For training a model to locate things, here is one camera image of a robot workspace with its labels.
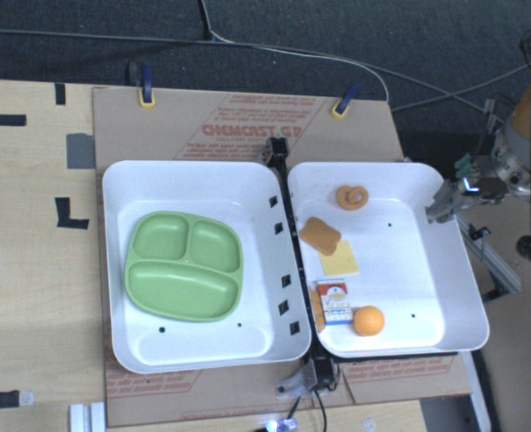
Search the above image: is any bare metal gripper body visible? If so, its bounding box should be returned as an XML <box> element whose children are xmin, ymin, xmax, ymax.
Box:
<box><xmin>459</xmin><ymin>138</ymin><xmax>531</xmax><ymax>204</ymax></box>

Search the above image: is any white plastic tray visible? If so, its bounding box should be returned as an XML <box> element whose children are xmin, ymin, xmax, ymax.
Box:
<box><xmin>286</xmin><ymin>161</ymin><xmax>491</xmax><ymax>359</ymax></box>
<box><xmin>102</xmin><ymin>159</ymin><xmax>313</xmax><ymax>374</ymax></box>

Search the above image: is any orange toy pretzel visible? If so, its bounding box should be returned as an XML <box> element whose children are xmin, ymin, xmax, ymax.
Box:
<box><xmin>336</xmin><ymin>184</ymin><xmax>370</xmax><ymax>212</ymax></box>

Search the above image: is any yellow toy cheese slice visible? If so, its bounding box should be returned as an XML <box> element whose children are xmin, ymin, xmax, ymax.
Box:
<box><xmin>318</xmin><ymin>239</ymin><xmax>360</xmax><ymax>277</ymax></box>

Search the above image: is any orange toy bread slice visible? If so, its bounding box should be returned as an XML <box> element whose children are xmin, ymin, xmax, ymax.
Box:
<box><xmin>298</xmin><ymin>216</ymin><xmax>342</xmax><ymax>257</ymax></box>

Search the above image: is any orange ball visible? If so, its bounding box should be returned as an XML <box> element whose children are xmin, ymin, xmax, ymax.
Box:
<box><xmin>352</xmin><ymin>304</ymin><xmax>386</xmax><ymax>338</ymax></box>

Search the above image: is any red and white carton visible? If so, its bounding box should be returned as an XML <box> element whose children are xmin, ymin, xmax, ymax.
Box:
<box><xmin>315</xmin><ymin>278</ymin><xmax>354</xmax><ymax>326</ymax></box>

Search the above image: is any thin black rod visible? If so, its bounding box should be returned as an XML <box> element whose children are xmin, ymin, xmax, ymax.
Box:
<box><xmin>274</xmin><ymin>158</ymin><xmax>323</xmax><ymax>360</ymax></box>

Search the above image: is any green divided plate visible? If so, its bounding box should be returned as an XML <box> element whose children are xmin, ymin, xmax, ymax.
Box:
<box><xmin>124</xmin><ymin>211</ymin><xmax>245</xmax><ymax>323</ymax></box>

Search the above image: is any brown cardboard board red print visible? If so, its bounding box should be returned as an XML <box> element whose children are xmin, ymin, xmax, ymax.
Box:
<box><xmin>92</xmin><ymin>86</ymin><xmax>474</xmax><ymax>428</ymax></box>

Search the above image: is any black block with thin wires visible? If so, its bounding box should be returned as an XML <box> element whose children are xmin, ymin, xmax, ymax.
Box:
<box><xmin>309</xmin><ymin>354</ymin><xmax>339</xmax><ymax>392</ymax></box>
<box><xmin>263</xmin><ymin>136</ymin><xmax>291</xmax><ymax>167</ymax></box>

